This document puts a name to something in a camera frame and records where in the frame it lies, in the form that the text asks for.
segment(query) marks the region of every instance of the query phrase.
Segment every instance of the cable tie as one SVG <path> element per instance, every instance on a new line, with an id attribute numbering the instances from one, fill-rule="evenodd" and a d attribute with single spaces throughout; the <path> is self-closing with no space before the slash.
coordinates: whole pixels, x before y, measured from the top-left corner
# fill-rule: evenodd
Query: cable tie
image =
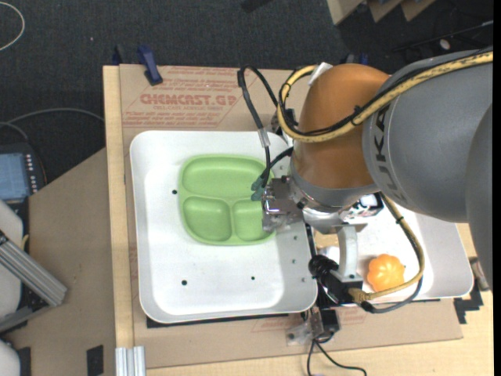
<path id="1" fill-rule="evenodd" d="M 261 145 L 266 148 L 271 145 L 268 138 L 268 132 L 264 128 L 258 129 L 259 139 L 261 140 Z"/>

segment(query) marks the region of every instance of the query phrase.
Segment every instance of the orange object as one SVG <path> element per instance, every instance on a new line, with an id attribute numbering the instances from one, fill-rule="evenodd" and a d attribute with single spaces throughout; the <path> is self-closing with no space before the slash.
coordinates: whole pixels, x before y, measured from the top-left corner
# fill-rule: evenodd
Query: orange object
<path id="1" fill-rule="evenodd" d="M 405 266 L 396 256 L 379 255 L 369 263 L 367 281 L 375 292 L 396 287 L 404 282 Z"/>

